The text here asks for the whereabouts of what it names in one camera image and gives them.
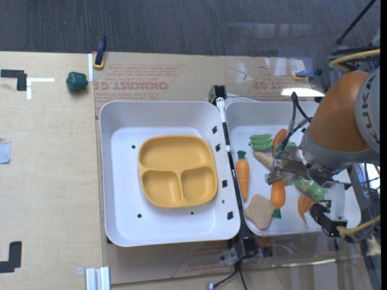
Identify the light green bottle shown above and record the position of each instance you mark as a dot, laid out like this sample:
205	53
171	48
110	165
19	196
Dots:
311	189

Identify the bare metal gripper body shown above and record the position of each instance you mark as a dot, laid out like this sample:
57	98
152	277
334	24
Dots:
294	163

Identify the beige corn cob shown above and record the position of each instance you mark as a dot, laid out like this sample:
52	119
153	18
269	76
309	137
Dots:
264	159

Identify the white plastic tray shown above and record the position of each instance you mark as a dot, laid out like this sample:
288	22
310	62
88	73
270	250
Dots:
302	225
169	222

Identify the brown cardboard board red print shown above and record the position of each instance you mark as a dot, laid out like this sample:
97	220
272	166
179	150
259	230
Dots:
151	80

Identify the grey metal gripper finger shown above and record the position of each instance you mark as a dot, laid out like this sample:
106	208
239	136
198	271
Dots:
272	177
289	181

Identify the green pea pods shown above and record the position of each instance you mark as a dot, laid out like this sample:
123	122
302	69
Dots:
260	142

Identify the green bell pepper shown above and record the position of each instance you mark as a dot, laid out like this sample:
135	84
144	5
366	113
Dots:
76	81

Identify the yellow divided plate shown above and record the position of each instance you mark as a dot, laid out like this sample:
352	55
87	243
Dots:
176	169

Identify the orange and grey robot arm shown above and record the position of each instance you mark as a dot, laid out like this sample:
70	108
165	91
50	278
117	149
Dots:
338	122

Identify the orange fruit slice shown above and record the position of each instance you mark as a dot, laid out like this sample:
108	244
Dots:
303	205

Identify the beige bread slice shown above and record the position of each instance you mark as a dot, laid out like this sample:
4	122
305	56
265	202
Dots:
259	211

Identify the thin black and white rod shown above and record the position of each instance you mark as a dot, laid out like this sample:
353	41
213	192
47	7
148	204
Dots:
231	159

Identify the orange carrot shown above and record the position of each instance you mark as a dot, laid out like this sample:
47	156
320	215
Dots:
278	137
278	195
242	174

